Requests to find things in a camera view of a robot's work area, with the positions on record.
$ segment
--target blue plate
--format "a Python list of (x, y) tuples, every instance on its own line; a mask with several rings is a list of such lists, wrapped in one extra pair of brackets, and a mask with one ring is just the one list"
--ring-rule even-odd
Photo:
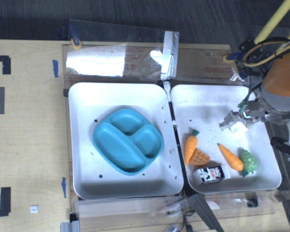
[(159, 131), (132, 109), (120, 109), (94, 130), (95, 148), (123, 174), (138, 174), (147, 168), (163, 148)]

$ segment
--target orange carrot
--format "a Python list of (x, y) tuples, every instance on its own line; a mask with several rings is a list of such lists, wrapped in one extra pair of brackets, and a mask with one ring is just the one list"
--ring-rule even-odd
[(185, 149), (184, 149), (184, 160), (185, 160), (185, 165), (187, 165), (195, 151), (195, 148), (197, 147), (198, 144), (198, 139), (196, 136), (199, 134), (197, 130), (193, 130), (192, 135), (190, 135), (185, 144)]
[(218, 144), (218, 147), (221, 150), (225, 159), (228, 161), (228, 164), (231, 168), (237, 171), (243, 170), (243, 162), (235, 154), (233, 154), (230, 150), (228, 150), (225, 146), (221, 144)]

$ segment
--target orange waffle cone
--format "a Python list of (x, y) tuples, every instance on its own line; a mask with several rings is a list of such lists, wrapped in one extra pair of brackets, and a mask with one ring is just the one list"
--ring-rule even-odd
[(210, 157), (205, 154), (204, 152), (202, 152), (199, 149), (195, 149), (189, 164), (196, 166), (196, 167), (201, 167), (204, 166), (205, 164), (207, 164), (210, 160)]

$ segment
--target wooden surface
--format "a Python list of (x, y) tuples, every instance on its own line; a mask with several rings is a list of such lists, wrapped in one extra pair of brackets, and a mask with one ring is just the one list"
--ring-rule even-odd
[[(11, 213), (0, 217), (0, 232), (55, 232), (68, 221), (70, 204), (69, 159), (63, 56), (59, 41), (0, 40), (0, 55), (9, 55), (12, 74), (2, 75), (5, 114), (0, 115), (0, 188), (11, 187)], [(59, 77), (53, 73), (55, 59)], [(67, 198), (61, 181), (66, 178)], [(38, 205), (38, 213), (30, 206)], [(289, 232), (282, 203), (273, 202), (274, 213), (219, 219), (225, 231)], [(194, 231), (207, 231), (202, 222)], [(161, 231), (166, 226), (123, 229), (118, 232)]]

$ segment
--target green toy grape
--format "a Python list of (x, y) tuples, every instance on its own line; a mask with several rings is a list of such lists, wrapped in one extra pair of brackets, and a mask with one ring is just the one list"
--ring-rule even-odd
[(253, 173), (258, 167), (256, 159), (253, 157), (251, 153), (249, 153), (245, 149), (241, 150), (239, 159), (243, 162), (243, 165), (244, 165), (243, 170), (242, 170), (243, 177), (249, 174), (249, 172)]

